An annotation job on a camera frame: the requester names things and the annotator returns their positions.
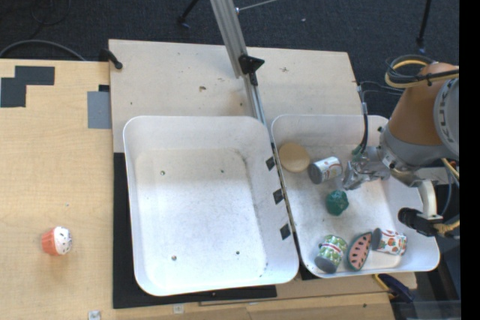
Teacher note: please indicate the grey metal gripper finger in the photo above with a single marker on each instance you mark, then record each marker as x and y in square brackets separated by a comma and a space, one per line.
[363, 178]
[348, 178]

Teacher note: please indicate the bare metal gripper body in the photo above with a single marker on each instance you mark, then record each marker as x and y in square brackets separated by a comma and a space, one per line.
[375, 163]

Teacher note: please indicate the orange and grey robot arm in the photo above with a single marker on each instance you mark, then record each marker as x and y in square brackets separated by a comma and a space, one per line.
[412, 116]

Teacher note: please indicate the white can with red print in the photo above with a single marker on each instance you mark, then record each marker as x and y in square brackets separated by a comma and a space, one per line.
[325, 169]

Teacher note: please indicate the green broccoli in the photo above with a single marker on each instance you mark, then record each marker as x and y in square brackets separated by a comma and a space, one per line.
[336, 202]

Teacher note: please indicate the white plastic tray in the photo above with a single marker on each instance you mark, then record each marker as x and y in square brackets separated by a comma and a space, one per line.
[202, 206]
[360, 206]

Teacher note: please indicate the tan round biscuit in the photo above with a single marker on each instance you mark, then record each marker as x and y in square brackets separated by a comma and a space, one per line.
[294, 157]

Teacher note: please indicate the white can with strawberry print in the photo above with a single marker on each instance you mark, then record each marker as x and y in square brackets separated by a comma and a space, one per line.
[390, 241]

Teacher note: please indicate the watermelon slice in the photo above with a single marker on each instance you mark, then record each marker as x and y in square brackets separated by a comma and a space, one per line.
[359, 251]

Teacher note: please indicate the green and white can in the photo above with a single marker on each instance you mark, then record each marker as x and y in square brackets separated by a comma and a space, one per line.
[330, 253]

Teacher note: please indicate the pale wood board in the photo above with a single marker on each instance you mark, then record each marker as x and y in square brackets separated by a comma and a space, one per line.
[180, 86]

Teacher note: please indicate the orange and white cupcake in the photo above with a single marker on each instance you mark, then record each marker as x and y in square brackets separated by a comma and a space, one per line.
[57, 240]

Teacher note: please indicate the black cylinder on white bracket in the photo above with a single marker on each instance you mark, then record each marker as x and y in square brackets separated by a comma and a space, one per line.
[420, 222]

